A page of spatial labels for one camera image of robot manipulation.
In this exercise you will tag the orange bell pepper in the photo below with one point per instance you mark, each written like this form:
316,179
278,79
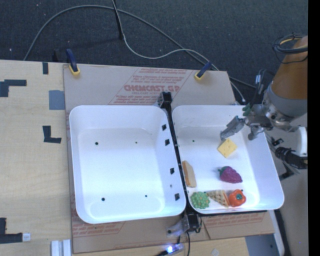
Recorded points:
237,198

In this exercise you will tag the tan waffle slice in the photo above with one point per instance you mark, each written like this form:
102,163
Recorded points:
220,197

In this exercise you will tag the purple grapes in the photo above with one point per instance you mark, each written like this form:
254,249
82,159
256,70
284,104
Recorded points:
230,175

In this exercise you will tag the yellow cheese wedge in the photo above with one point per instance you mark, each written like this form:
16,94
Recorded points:
227,148

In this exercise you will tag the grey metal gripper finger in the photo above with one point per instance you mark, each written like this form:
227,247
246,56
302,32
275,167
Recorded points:
254,132
231,128

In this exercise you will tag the black cylinder on white bracket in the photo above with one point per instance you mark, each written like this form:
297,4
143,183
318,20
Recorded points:
292,152

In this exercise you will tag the tan bread slice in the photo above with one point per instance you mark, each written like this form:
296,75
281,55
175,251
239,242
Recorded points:
189,174

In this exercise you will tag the white plastic tray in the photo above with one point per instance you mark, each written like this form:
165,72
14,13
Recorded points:
260,162
120,162

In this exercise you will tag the thin black rod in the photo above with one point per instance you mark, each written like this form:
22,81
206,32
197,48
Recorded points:
175,142

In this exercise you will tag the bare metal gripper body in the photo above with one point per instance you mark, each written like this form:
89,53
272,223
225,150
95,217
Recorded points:
265,116

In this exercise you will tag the brown cardboard board red print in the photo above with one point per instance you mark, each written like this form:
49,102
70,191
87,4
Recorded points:
105,85

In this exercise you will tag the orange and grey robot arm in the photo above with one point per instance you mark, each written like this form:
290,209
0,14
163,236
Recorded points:
290,82

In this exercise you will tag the green grapes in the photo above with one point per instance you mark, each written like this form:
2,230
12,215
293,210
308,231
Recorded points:
200,200

